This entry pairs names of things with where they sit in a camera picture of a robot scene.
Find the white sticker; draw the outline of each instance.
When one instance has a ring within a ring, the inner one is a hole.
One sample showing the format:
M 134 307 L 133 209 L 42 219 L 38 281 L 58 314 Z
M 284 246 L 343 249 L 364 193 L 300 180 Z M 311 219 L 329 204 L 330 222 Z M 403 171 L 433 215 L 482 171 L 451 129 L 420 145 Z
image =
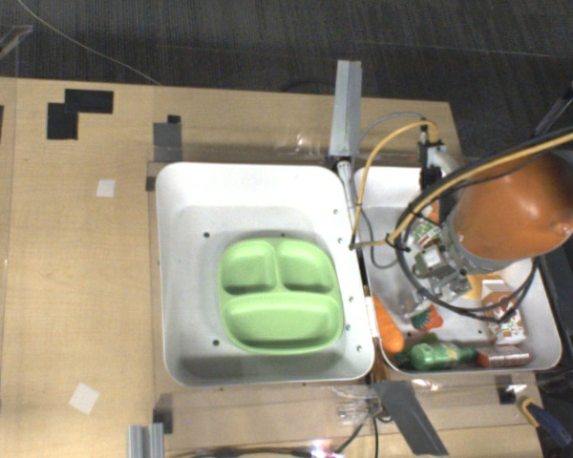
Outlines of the white sticker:
M 93 390 L 90 386 L 86 386 L 85 384 L 78 384 L 69 404 L 76 410 L 80 410 L 89 415 L 92 413 L 98 397 L 99 392 L 97 390 Z
M 115 196 L 115 179 L 101 179 L 97 184 L 97 197 L 114 197 Z

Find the orange carrot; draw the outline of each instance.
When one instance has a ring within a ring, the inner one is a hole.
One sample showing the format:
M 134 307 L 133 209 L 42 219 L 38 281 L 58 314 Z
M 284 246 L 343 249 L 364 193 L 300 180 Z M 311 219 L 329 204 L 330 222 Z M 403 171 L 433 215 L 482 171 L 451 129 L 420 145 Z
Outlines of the orange carrot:
M 400 352 L 405 343 L 403 334 L 401 334 L 393 318 L 375 295 L 373 296 L 373 306 L 375 307 L 375 318 L 378 321 L 378 329 L 380 331 L 384 352 L 388 354 Z

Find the metal bracket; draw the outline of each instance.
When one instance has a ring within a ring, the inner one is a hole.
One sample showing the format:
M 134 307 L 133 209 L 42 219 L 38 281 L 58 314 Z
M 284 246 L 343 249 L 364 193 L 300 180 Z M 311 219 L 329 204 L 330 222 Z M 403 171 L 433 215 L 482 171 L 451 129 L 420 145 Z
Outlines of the metal bracket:
M 32 26 L 14 27 L 0 39 L 0 61 L 32 33 Z
M 127 458 L 165 458 L 163 424 L 152 424 L 149 427 L 129 426 Z
M 362 82 L 360 61 L 337 62 L 329 156 L 355 157 L 358 153 Z

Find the wooden table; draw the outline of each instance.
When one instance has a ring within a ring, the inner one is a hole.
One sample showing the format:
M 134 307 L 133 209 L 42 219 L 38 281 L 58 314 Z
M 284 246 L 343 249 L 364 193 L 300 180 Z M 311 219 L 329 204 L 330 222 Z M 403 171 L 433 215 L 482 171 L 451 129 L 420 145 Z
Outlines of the wooden table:
M 113 91 L 114 111 L 81 114 L 77 141 L 47 140 L 47 104 L 62 103 L 66 88 Z M 145 191 L 153 123 L 180 116 L 185 159 L 314 162 L 332 97 L 0 78 L 0 105 L 0 458 L 124 456 L 127 427 L 148 425 L 156 403 Z M 362 123 L 404 110 L 436 121 L 458 154 L 446 103 L 364 99 Z M 364 149 L 402 123 L 378 126 Z M 394 142 L 397 158 L 412 157 L 414 136 Z M 98 197 L 107 178 L 115 194 Z M 539 400 L 534 376 L 518 378 Z M 90 414 L 69 406 L 79 383 L 99 392 Z M 499 405 L 493 385 L 444 379 L 447 391 L 419 399 L 454 456 L 541 456 L 535 430 Z M 381 456 L 411 455 L 394 425 L 380 431 Z M 372 449 L 366 427 L 348 452 Z

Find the green bottle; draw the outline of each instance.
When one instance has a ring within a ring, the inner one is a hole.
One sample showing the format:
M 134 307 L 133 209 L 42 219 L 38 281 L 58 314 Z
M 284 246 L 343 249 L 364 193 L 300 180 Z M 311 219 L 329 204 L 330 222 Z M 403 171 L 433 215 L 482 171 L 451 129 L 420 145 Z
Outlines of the green bottle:
M 454 343 L 420 343 L 412 348 L 411 359 L 415 369 L 427 371 L 470 363 L 477 355 L 478 352 L 473 347 L 460 348 Z

